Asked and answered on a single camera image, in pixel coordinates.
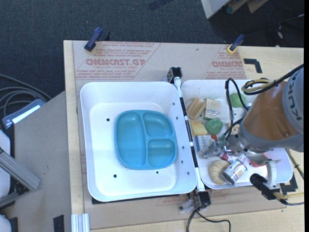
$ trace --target green ball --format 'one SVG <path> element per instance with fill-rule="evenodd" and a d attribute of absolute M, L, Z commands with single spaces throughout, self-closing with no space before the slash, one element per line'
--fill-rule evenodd
<path fill-rule="evenodd" d="M 243 103 L 246 104 L 246 97 L 243 94 L 240 94 L 240 96 L 241 96 Z M 232 107 L 242 107 L 238 93 L 231 94 L 230 100 L 231 100 Z"/>

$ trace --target wooden table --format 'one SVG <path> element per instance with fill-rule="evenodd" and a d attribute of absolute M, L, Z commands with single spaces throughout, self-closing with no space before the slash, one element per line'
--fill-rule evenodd
<path fill-rule="evenodd" d="M 276 47 L 248 47 L 239 46 L 240 59 L 257 59 L 263 66 L 263 73 L 258 74 L 250 65 L 243 63 L 247 79 L 267 77 L 276 79 L 286 74 L 289 70 L 302 64 L 304 61 L 303 48 L 276 48 Z M 69 138 L 69 159 L 70 159 L 70 194 L 72 214 L 81 215 L 85 213 L 82 186 L 81 154 L 79 144 L 78 117 L 76 113 L 77 99 L 74 71 L 73 41 L 64 41 L 65 60 L 65 82 L 67 101 L 67 120 Z M 304 154 L 293 152 L 293 156 L 304 169 Z M 304 181 L 295 171 L 298 184 L 297 192 L 304 191 Z M 304 197 L 296 197 L 289 200 L 290 203 L 297 203 L 304 200 Z M 304 231 L 304 205 L 288 206 L 284 209 L 266 210 L 260 212 L 240 213 L 224 216 L 211 217 L 213 220 L 228 219 L 232 224 L 232 231 Z M 185 231 L 186 219 L 155 222 L 140 225 L 122 227 L 111 227 L 96 229 L 96 232 L 141 232 L 141 231 Z M 210 223 L 201 218 L 193 219 L 190 231 L 228 231 L 227 223 Z"/>

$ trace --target blue plate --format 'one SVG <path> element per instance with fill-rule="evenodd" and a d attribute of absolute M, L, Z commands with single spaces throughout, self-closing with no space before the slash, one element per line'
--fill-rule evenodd
<path fill-rule="evenodd" d="M 121 113 L 115 123 L 115 147 L 122 164 L 136 170 L 165 168 L 177 157 L 173 124 L 156 111 Z"/>

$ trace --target white tray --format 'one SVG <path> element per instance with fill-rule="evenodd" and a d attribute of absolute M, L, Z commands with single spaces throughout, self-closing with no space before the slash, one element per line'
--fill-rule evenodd
<path fill-rule="evenodd" d="M 203 100 L 205 98 L 214 99 L 220 101 L 221 110 L 220 110 L 220 120 L 224 123 L 224 126 L 219 134 L 222 135 L 230 122 L 229 118 L 229 109 L 226 101 L 225 94 L 225 81 L 226 80 L 189 80 L 183 83 L 182 92 L 183 99 L 186 107 L 189 106 L 193 98 L 199 98 Z M 245 84 L 248 80 L 235 80 L 238 85 L 239 90 L 243 84 Z M 229 83 L 229 93 L 236 93 L 236 88 L 232 82 Z M 247 103 L 252 103 L 256 96 L 246 96 Z M 244 108 L 233 108 L 234 111 L 234 121 L 240 119 L 245 114 Z M 211 189 L 225 189 L 225 188 L 234 188 L 234 187 L 243 187 L 243 186 L 251 186 L 250 176 L 253 173 L 258 173 L 261 176 L 267 178 L 267 168 L 263 167 L 253 167 L 249 164 L 249 160 L 246 159 L 244 164 L 247 167 L 247 171 L 245 174 L 235 183 L 230 184 L 228 182 L 223 183 L 222 185 L 218 185 L 212 182 L 209 174 L 208 174 L 208 166 L 215 160 L 218 160 L 218 157 L 210 157 L 208 159 L 203 158 L 198 154 L 197 162 L 200 169 L 200 175 L 203 183 L 211 188 Z M 268 151 L 265 155 L 272 160 L 280 160 L 277 165 L 277 183 L 285 183 L 288 182 L 293 175 L 293 169 L 289 160 L 289 157 L 286 151 L 283 148 L 275 148 L 272 151 Z"/>
<path fill-rule="evenodd" d="M 85 137 L 87 182 L 101 202 L 191 192 L 197 184 L 179 94 L 167 82 L 92 82 L 80 93 Z M 178 153 L 169 167 L 132 170 L 119 161 L 114 123 L 128 110 L 164 113 L 173 123 Z"/>

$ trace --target black connector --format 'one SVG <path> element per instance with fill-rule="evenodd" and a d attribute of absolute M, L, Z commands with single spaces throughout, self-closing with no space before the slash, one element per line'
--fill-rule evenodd
<path fill-rule="evenodd" d="M 280 188 L 269 189 L 264 183 L 267 180 L 259 174 L 252 174 L 250 177 L 250 182 L 262 192 L 262 195 L 268 200 L 276 199 L 274 192 L 280 192 Z"/>
<path fill-rule="evenodd" d="M 168 82 L 174 84 L 174 78 L 179 77 L 182 78 L 183 73 L 181 67 L 170 67 L 169 72 L 167 74 Z"/>
<path fill-rule="evenodd" d="M 201 201 L 201 207 L 200 208 L 206 208 L 207 206 L 211 205 L 211 197 L 209 195 L 209 192 L 199 192 L 199 199 Z"/>

